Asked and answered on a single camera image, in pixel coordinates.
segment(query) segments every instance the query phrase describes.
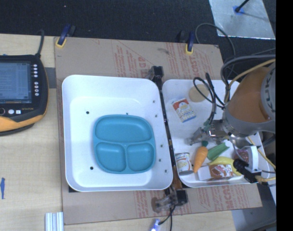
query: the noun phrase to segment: toy carrot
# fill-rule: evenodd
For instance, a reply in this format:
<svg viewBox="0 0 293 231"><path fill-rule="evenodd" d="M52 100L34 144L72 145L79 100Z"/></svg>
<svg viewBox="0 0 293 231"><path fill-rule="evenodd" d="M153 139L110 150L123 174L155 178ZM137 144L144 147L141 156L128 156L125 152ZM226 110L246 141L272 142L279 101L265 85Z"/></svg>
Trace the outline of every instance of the toy carrot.
<svg viewBox="0 0 293 231"><path fill-rule="evenodd" d="M196 155L195 155L194 173L197 173L198 169L202 166L207 156L208 156L208 148L206 148L205 146L200 146L197 149Z"/></svg>

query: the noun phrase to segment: cardboard sheet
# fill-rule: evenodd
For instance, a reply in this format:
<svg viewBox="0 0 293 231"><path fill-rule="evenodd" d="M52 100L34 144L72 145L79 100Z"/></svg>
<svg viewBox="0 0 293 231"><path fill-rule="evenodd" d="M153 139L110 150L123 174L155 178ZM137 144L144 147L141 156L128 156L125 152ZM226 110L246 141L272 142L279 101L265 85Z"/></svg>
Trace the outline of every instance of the cardboard sheet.
<svg viewBox="0 0 293 231"><path fill-rule="evenodd" d="M144 78L151 66L163 66L164 78L220 79L223 64L215 45L194 45L186 55L184 43L144 42L113 39L67 38L63 48L55 47L57 106L62 176L64 223L112 221L167 216L156 213L152 200L165 196L164 191L75 192L65 178L65 155L62 114L62 82L72 74ZM187 188L189 203L177 207L174 215L261 207L255 184Z"/></svg>

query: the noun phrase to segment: screen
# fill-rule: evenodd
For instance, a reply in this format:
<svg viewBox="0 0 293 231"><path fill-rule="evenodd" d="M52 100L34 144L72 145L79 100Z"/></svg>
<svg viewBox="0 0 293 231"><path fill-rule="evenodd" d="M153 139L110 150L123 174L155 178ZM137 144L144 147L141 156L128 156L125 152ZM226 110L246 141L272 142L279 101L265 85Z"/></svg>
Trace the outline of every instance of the screen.
<svg viewBox="0 0 293 231"><path fill-rule="evenodd" d="M30 63L0 63L0 103L31 103Z"/></svg>

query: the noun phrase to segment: small box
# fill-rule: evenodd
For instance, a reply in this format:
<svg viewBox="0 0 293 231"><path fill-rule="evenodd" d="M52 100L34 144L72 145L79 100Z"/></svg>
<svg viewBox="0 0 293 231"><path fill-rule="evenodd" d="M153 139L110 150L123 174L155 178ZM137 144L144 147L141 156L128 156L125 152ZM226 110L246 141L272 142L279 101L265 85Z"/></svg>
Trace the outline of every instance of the small box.
<svg viewBox="0 0 293 231"><path fill-rule="evenodd" d="M176 100L172 103L172 105L178 116L180 117L181 122L185 122L196 117L196 114L190 107L189 102L186 98Z"/></svg>
<svg viewBox="0 0 293 231"><path fill-rule="evenodd" d="M228 180L233 177L230 164L218 164L201 167L198 170L199 180Z"/></svg>

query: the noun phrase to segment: banana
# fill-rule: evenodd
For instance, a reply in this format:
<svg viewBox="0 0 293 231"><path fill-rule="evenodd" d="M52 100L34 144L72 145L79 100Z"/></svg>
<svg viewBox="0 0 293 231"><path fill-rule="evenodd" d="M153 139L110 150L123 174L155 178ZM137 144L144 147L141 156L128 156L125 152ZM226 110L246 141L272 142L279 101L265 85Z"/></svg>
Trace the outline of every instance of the banana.
<svg viewBox="0 0 293 231"><path fill-rule="evenodd" d="M233 159L226 157L226 156L219 156L218 158L216 158L214 161L208 163L208 165L218 165L218 164L230 164L232 171L234 174L236 174L237 176L242 175L241 173L239 173L236 168L234 168L233 166Z"/></svg>

